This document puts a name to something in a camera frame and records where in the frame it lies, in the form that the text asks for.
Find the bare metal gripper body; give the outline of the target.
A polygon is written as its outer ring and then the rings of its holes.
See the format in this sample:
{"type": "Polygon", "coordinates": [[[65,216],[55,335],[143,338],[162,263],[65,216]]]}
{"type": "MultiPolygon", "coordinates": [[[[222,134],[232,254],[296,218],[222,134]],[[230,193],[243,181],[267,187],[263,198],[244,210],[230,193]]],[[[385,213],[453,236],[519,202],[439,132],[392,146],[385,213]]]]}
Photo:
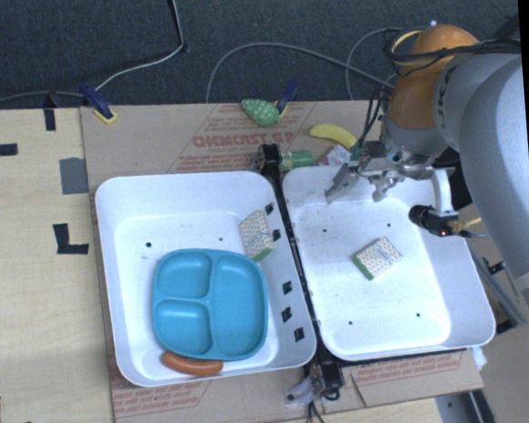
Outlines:
{"type": "Polygon", "coordinates": [[[371,181],[403,179],[424,180],[434,173],[432,158],[419,156],[393,143],[381,140],[366,141],[358,154],[354,154],[358,174],[371,181]]]}

